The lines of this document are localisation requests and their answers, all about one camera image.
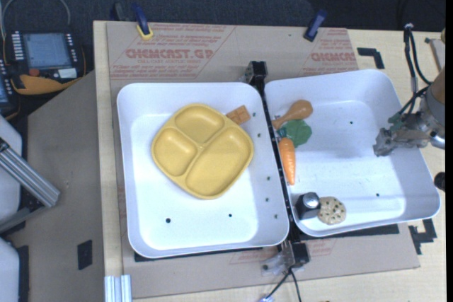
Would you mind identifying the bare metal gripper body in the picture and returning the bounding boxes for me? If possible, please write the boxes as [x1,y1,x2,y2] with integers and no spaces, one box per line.
[388,112,447,150]

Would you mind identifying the white plastic tray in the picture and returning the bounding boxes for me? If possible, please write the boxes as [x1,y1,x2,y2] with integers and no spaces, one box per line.
[116,81,291,260]
[263,68,442,238]

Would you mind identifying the beige chip cookie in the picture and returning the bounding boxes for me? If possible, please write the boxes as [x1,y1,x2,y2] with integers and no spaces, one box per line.
[316,196,348,225]

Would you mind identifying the green lettuce leaf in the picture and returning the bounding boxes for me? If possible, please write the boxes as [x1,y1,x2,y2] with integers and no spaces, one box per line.
[277,119,314,149]

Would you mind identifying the tan chicken drumstick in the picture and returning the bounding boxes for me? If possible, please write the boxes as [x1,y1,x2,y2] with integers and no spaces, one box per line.
[270,99,314,130]

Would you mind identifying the black can silver top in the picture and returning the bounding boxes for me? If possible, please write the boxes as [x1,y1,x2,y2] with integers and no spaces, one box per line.
[295,191,321,221]

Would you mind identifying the orange carrot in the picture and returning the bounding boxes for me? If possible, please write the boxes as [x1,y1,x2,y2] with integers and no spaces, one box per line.
[278,137,297,187]

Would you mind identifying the thin black rod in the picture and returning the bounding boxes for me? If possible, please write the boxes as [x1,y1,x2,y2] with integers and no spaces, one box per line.
[257,79,297,245]

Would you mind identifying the orange waffle biscuit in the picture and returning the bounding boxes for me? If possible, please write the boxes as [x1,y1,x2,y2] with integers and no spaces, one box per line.
[225,104,252,126]

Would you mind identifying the yellow divided plate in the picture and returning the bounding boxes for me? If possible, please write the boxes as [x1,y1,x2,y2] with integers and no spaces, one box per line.
[150,103,256,201]

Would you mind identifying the brown cardboard board red print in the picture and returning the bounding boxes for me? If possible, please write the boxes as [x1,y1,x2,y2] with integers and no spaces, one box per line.
[105,21,422,300]

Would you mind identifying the black block with thin wires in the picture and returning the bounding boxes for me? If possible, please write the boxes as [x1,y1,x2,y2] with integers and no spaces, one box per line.
[246,60,268,86]
[289,241,311,267]

